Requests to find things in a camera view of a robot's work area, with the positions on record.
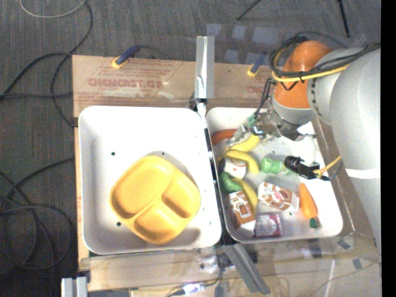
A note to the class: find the white plastic tray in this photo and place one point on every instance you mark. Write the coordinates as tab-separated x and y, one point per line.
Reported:
136	128
303	227

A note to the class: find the orange carrot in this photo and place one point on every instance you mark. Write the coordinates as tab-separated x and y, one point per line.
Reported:
307	204

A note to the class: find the white can with orange print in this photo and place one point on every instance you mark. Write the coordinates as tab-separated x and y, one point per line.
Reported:
233	167

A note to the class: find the green broccoli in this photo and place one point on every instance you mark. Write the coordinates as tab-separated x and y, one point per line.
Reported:
228	182

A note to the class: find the yellow divided plate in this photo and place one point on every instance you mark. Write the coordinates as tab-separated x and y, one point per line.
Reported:
154	198

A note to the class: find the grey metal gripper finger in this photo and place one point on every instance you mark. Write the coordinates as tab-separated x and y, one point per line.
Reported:
240	136

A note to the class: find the black cylinder on white bracket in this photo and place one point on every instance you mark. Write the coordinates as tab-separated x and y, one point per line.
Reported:
299	165

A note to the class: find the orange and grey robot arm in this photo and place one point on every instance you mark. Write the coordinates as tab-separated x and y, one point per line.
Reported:
355	104

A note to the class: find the orange sausage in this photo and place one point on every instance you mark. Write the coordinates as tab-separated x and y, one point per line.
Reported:
221	135

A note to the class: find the green bottle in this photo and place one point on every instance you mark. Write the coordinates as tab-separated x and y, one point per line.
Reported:
273	166

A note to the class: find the brown and white carton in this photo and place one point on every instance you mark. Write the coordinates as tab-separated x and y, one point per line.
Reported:
240	210
278	196

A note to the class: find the yellow banana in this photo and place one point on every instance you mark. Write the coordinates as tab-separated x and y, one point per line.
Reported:
250	193
247	144
246	159

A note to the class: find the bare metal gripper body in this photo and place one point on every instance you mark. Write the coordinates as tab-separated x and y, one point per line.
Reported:
280	128

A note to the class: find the brown cardboard board, red print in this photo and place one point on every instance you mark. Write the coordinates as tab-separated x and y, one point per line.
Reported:
133	82

